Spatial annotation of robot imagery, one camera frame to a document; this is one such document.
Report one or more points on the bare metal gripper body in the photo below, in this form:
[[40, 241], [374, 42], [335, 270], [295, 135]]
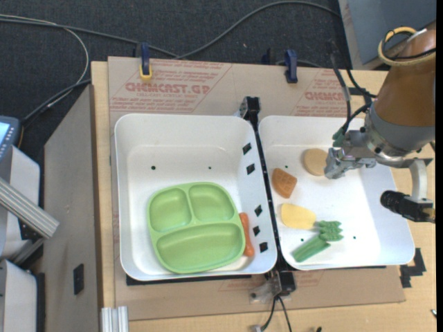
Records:
[[360, 144]]

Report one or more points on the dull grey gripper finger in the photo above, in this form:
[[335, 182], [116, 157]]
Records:
[[332, 166], [353, 166]]

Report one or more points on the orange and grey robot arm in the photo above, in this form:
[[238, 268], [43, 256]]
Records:
[[405, 92]]

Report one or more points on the tan round biscuit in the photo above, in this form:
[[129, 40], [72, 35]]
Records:
[[313, 163]]

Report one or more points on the white plastic tray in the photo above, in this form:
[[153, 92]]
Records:
[[180, 150], [346, 199]]

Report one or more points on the brown waffle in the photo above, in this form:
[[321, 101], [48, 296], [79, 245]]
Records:
[[284, 183]]

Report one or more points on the yellow potato slice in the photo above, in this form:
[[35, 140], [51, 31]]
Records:
[[297, 216]]

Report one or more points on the green celery stalk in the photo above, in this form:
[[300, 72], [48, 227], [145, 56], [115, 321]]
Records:
[[311, 247]]

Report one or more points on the green divided plate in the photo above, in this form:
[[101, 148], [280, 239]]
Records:
[[200, 244]]

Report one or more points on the brown cardboard board red print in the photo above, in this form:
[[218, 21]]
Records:
[[194, 81]]

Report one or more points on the black cylinder on white bracket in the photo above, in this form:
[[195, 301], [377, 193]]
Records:
[[405, 204]]

